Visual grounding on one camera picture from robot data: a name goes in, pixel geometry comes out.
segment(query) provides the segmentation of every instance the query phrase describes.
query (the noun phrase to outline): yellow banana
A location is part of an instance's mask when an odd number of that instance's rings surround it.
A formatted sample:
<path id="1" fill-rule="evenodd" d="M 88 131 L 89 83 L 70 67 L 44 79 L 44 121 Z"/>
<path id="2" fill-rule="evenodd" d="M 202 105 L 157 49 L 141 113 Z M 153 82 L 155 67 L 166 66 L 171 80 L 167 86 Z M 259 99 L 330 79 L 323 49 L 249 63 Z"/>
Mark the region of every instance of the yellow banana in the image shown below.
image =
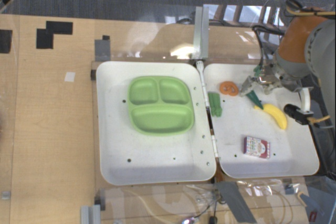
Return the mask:
<path id="1" fill-rule="evenodd" d="M 279 127 L 281 129 L 286 129 L 287 128 L 287 118 L 285 116 L 285 114 L 278 109 L 276 106 L 272 105 L 272 104 L 264 104 L 262 105 L 264 107 L 264 110 L 266 113 L 270 114 L 275 121 L 278 123 Z"/>

